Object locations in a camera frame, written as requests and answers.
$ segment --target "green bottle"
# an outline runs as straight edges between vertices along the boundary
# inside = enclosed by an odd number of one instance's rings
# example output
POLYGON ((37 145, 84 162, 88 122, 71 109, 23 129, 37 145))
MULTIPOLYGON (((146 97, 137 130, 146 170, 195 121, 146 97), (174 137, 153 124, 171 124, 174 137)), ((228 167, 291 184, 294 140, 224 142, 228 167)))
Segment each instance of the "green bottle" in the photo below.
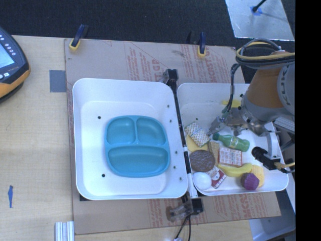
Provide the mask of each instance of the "green bottle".
POLYGON ((213 140, 221 141, 226 147, 246 152, 250 147, 250 142, 246 139, 241 139, 233 135, 213 134, 213 140))

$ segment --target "wooden table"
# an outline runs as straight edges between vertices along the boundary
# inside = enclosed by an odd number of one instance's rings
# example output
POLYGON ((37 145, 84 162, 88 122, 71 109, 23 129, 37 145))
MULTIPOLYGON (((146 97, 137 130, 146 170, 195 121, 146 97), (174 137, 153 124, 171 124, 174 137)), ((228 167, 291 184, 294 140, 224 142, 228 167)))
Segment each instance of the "wooden table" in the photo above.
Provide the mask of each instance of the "wooden table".
MULTIPOLYGON (((14 36, 31 74, 0 104, 0 240, 55 240, 73 220, 67 97, 50 92, 50 70, 65 70, 63 38, 14 36), (12 208, 8 191, 13 186, 12 208)), ((177 227, 76 235, 75 240, 174 240, 177 227)), ((180 235, 188 238, 188 226, 180 235)), ((191 240, 252 239, 248 220, 192 225, 191 240)))

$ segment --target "blue plate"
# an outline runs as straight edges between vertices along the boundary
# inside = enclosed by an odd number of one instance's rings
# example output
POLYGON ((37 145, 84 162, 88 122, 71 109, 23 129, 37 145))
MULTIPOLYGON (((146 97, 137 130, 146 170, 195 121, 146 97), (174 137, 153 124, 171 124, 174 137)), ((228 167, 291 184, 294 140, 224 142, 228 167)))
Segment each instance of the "blue plate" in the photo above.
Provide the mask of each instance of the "blue plate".
POLYGON ((110 169, 123 177, 152 177, 170 165, 170 147, 162 124, 138 115, 113 118, 106 126, 105 151, 110 169))

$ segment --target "orange and black device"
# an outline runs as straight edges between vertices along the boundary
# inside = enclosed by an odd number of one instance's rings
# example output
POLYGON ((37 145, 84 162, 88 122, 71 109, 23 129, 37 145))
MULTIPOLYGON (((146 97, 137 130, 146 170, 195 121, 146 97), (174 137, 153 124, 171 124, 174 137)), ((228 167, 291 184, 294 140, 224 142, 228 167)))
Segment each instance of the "orange and black device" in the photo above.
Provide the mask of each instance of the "orange and black device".
POLYGON ((30 75, 30 66, 16 40, 0 27, 0 103, 15 94, 30 75))

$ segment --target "cardboard sheet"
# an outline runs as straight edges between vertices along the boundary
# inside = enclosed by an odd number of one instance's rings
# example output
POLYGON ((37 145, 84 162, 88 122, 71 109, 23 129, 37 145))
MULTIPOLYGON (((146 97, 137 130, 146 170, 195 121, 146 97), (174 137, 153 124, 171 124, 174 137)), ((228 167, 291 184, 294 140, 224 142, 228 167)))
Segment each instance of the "cardboard sheet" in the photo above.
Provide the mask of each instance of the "cardboard sheet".
MULTIPOLYGON (((230 83, 235 63, 231 47, 207 46, 206 56, 197 56, 197 45, 127 41, 81 40, 76 51, 65 40, 67 99, 70 133, 72 198, 75 234, 181 225, 166 217, 166 209, 181 205, 181 199, 89 201, 76 187, 72 87, 80 78, 159 81, 166 69, 177 69, 178 85, 185 82, 230 83)), ((244 83, 242 72, 235 83, 244 83)), ((275 192, 201 197, 204 212, 192 224, 280 216, 275 192)))

